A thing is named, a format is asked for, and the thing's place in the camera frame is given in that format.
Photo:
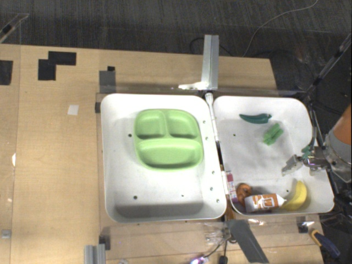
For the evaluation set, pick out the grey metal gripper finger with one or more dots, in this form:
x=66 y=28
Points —
x=289 y=170
x=293 y=159

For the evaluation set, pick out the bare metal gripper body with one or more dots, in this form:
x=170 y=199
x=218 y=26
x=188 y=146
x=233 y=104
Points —
x=319 y=159

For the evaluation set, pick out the yellow banana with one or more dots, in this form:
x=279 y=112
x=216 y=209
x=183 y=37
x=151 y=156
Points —
x=299 y=195

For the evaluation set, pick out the light green beans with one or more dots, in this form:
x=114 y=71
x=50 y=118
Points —
x=272 y=134

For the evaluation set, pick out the white plastic tray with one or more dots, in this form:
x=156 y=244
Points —
x=253 y=158
x=154 y=191

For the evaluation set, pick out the orange and white carton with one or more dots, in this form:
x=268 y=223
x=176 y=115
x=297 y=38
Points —
x=261 y=202

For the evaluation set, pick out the brown doughnut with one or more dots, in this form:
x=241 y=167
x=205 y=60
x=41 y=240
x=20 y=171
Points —
x=243 y=191

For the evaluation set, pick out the dark green pepper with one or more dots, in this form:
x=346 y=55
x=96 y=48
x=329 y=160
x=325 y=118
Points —
x=254 y=118

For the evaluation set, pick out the white and pink packet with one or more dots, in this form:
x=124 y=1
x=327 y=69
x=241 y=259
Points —
x=231 y=184

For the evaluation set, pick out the green divided plate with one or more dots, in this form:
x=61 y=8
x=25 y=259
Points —
x=167 y=150

